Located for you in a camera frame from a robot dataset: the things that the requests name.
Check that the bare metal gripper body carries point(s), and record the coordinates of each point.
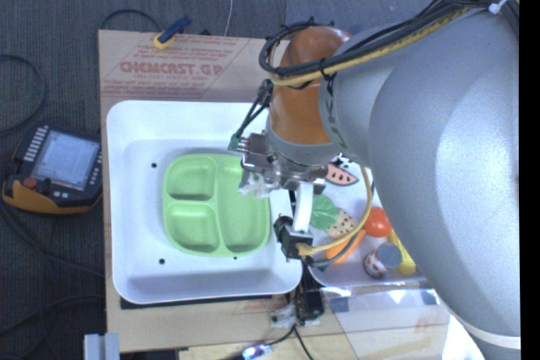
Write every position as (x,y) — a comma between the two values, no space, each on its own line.
(291,175)

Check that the clear plastic packet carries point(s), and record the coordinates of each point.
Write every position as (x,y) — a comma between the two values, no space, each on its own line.
(253,186)

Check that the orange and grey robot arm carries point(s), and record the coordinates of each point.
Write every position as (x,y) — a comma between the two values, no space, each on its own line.
(443,164)

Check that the red watermelon slice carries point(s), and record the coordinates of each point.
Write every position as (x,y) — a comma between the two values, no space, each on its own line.
(341,177)

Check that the green lettuce leaf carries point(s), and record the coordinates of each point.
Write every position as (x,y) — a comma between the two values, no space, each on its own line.
(324,213)

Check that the white carton with black spots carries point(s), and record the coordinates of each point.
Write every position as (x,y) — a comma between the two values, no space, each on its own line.
(345,161)

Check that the green divided plate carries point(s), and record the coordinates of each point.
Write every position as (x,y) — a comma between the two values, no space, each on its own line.
(240,219)

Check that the tan chocolate chip biscuit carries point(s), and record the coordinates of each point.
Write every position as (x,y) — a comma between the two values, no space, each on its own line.
(342,223)

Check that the orange carrot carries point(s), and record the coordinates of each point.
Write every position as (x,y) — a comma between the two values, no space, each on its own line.
(343,252)

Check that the red-orange tomato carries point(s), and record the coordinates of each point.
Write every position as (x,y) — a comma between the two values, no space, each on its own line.
(377,222)

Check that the white plastic tray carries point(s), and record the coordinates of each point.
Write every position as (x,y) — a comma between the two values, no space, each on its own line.
(139,202)
(354,272)

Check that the small can with grey lid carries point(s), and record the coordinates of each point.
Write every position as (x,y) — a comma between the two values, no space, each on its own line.
(381,261)

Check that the yellow banana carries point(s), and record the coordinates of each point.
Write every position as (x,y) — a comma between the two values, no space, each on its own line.
(406,263)

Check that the brown cardboard board red print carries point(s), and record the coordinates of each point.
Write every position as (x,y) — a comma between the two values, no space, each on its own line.
(177,67)

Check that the black cylinder on white bracket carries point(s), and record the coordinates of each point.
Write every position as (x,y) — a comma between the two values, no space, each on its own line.
(303,206)

